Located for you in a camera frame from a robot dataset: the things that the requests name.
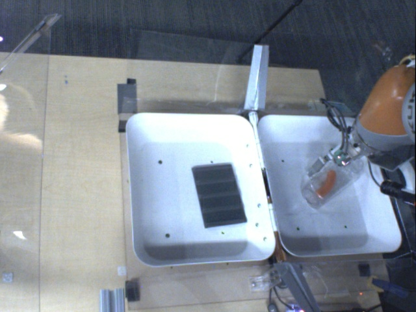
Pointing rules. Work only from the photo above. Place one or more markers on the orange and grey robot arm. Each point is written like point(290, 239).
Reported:
point(383, 109)

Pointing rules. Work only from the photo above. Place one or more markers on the black ribbed rectangular pad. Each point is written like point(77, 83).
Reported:
point(218, 195)

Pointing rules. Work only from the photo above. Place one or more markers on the orange sausage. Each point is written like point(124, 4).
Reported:
point(326, 184)

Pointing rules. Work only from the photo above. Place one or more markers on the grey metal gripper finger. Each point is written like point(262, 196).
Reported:
point(319, 166)

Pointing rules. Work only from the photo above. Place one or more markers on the white plastic tray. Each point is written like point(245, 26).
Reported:
point(325, 229)
point(169, 180)

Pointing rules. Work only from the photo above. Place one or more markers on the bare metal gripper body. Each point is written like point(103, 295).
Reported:
point(347, 154)

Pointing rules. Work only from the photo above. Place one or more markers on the black cylinder on white bracket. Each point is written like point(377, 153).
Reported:
point(394, 188)

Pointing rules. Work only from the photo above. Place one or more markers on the clear plastic bottle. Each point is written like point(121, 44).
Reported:
point(341, 178)

